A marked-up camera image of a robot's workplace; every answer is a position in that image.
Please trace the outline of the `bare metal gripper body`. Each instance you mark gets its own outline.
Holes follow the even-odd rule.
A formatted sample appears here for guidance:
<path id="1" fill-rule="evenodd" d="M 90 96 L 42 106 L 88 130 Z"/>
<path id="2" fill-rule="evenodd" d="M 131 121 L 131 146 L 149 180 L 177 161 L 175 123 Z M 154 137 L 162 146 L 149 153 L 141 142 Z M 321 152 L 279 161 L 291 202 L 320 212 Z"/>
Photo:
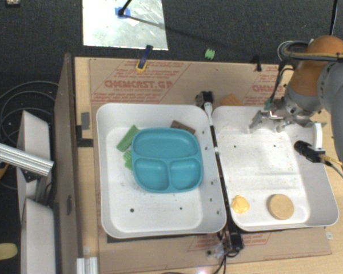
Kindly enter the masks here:
<path id="1" fill-rule="evenodd" d="M 285 119 L 286 125 L 298 124 L 302 127 L 311 123 L 310 118 L 314 115 L 314 112 L 304 110 L 290 98 L 269 98 L 266 101 L 266 110 L 270 120 Z"/>

